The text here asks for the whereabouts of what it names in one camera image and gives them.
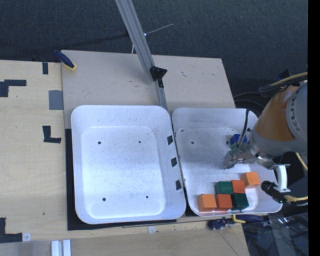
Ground pale wood board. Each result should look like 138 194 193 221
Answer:
60 49 245 237

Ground blue cube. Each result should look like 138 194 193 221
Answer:
229 133 249 147

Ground orange cube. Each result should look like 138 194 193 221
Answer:
231 179 247 195
196 193 218 213
240 171 261 188
215 193 234 211

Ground white plastic tray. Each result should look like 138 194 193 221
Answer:
171 107 284 218
70 104 187 225

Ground green cube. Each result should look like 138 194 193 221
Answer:
214 181 234 196
231 192 250 211

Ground black cylinder on white bracket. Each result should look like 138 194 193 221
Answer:
260 163 292 204

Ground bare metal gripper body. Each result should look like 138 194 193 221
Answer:
221 144 276 170

